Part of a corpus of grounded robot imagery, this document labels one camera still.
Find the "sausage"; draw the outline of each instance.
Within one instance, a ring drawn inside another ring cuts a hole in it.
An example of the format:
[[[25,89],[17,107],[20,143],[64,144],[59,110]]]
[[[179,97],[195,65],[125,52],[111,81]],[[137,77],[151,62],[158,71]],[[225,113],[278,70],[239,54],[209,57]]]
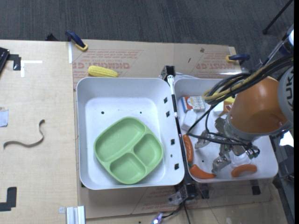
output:
[[[196,164],[193,164],[192,167],[189,169],[190,174],[192,176],[201,178],[201,179],[208,179],[208,178],[215,178],[215,174],[207,173],[201,170]]]
[[[184,144],[185,144],[185,148],[186,148],[186,156],[187,156],[187,161],[188,163],[193,163],[193,146],[192,146],[192,142],[191,139],[188,135],[184,134],[183,135],[183,140],[184,140]]]
[[[243,164],[240,165],[231,172],[232,177],[238,177],[242,172],[250,171],[255,173],[257,171],[256,165],[253,164]]]

